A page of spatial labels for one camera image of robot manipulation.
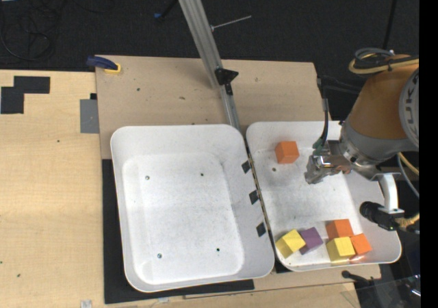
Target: metal rod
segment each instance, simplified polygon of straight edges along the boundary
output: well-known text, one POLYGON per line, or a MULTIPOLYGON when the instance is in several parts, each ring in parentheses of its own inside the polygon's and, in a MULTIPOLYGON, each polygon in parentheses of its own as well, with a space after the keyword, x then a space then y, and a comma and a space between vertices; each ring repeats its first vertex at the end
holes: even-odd
POLYGON ((253 16, 249 15, 249 16, 245 16, 245 17, 242 17, 242 18, 238 18, 237 20, 229 21, 229 22, 226 22, 226 23, 221 23, 220 25, 217 25, 217 26, 210 25, 210 28, 211 28, 211 31, 214 31, 216 28, 224 27, 224 26, 227 26, 227 25, 232 25, 233 23, 244 21, 244 20, 247 20, 248 18, 251 18, 251 17, 253 17, 253 16))
POLYGON ((232 94, 228 94, 224 86, 219 86, 215 70, 222 67, 219 51, 201 0, 179 0, 185 19, 192 33, 196 48, 204 63, 213 88, 220 87, 220 96, 224 105, 225 115, 230 125, 240 131, 239 118, 232 94))

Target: black bracket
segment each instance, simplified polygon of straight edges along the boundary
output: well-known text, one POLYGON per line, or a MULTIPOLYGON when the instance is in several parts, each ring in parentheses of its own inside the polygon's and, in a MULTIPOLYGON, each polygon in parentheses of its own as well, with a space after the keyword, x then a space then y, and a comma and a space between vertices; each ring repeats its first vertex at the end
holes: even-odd
POLYGON ((220 86, 225 86, 225 90, 227 91, 228 95, 233 95, 233 89, 231 88, 231 82, 233 79, 237 77, 239 74, 235 70, 226 70, 225 68, 217 68, 214 71, 214 74, 216 75, 216 79, 218 80, 218 83, 220 86))

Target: orange cube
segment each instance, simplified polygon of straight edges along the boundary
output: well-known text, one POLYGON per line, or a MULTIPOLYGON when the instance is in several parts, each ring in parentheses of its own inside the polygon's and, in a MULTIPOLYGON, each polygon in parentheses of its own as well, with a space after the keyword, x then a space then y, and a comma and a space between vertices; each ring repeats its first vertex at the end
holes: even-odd
POLYGON ((275 147, 276 160, 280 164, 294 163, 300 157, 295 141, 282 141, 275 147))
POLYGON ((348 219, 336 219, 326 225, 328 239, 351 238, 355 234, 348 219))
POLYGON ((367 237, 363 233, 351 236, 350 240, 356 253, 350 258, 351 260, 360 259, 363 257, 364 254, 372 250, 372 247, 368 242, 367 237))

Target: yellow cube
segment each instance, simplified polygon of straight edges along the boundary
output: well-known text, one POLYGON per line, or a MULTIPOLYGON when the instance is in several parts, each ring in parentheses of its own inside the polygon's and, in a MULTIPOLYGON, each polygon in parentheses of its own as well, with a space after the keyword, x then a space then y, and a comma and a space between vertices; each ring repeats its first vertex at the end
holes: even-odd
POLYGON ((327 242, 326 246, 332 262, 348 261, 351 256, 356 254, 355 248, 348 236, 344 238, 334 238, 327 242))
POLYGON ((275 242, 275 246, 278 248, 284 258, 288 258, 292 253, 298 251, 305 245, 306 242, 295 229, 291 230, 286 235, 283 235, 275 242))

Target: foam block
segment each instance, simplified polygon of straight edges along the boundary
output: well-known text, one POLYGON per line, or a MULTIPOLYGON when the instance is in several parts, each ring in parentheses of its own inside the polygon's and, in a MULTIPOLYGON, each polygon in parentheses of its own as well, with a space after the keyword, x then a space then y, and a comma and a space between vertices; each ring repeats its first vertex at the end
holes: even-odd
POLYGON ((275 246, 284 258, 288 258, 292 253, 305 246, 305 244, 305 241, 296 229, 291 230, 275 242, 275 246))
POLYGON ((299 231, 299 233, 306 243, 304 247, 300 248, 302 255, 317 249, 324 243, 315 227, 299 231))
POLYGON ((349 219, 336 219, 326 225, 328 239, 354 236, 349 219))
POLYGON ((353 245, 353 248, 355 249, 355 255, 353 255, 350 259, 360 259, 362 258, 366 253, 372 251, 372 247, 370 243, 368 242, 367 237, 365 234, 360 233, 354 236, 350 237, 351 244, 353 245))
POLYGON ((282 141, 275 147, 276 160, 280 164, 294 163, 300 153, 295 141, 282 141))
POLYGON ((355 249, 349 237, 330 240, 326 247, 330 260, 334 263, 348 261, 355 255, 355 249))

